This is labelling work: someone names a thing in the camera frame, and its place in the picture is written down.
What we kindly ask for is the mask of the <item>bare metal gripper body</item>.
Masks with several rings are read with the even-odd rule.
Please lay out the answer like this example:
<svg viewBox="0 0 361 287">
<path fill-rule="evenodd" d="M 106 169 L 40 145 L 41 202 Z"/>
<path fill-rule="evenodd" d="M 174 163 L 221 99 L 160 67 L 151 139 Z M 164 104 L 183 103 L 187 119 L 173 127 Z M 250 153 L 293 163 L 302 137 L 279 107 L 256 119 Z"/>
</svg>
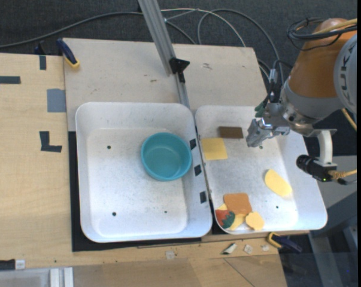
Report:
<svg viewBox="0 0 361 287">
<path fill-rule="evenodd" d="M 259 113 L 262 114 L 257 120 L 257 126 L 267 132 L 267 136 L 285 136 L 290 132 L 311 136 L 315 131 L 315 119 L 302 115 L 290 103 L 267 103 L 259 109 Z"/>
</svg>

